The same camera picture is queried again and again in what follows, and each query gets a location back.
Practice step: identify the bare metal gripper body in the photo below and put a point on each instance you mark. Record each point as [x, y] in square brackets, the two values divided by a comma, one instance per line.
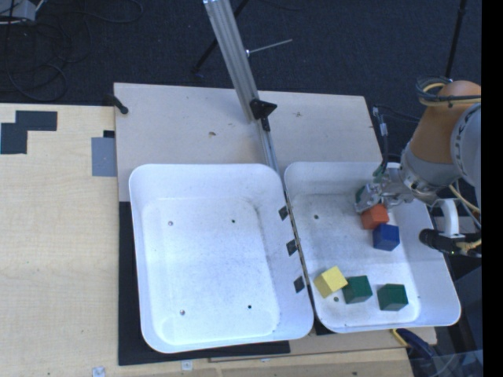
[393, 185]

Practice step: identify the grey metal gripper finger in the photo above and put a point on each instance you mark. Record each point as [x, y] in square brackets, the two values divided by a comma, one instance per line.
[360, 207]
[390, 204]

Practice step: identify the orange cube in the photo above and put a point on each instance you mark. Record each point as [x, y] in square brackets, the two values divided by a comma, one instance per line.
[375, 217]

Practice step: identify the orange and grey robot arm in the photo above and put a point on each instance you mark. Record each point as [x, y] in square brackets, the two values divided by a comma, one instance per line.
[440, 140]

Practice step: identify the blue cube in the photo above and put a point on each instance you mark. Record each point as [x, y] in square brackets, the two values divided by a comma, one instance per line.
[386, 237]

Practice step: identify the white plastic tray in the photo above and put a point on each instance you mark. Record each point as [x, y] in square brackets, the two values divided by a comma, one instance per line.
[338, 246]
[208, 257]

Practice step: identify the yellow cube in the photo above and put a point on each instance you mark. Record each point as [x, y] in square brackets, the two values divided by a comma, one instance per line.
[330, 281]

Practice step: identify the green cube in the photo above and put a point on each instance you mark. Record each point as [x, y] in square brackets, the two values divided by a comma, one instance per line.
[392, 297]
[357, 290]

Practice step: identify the pale wood board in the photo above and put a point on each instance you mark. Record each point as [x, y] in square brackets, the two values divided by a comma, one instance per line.
[188, 124]

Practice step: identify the black cylinder on white bracket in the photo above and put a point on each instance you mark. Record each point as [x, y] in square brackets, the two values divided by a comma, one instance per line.
[448, 242]

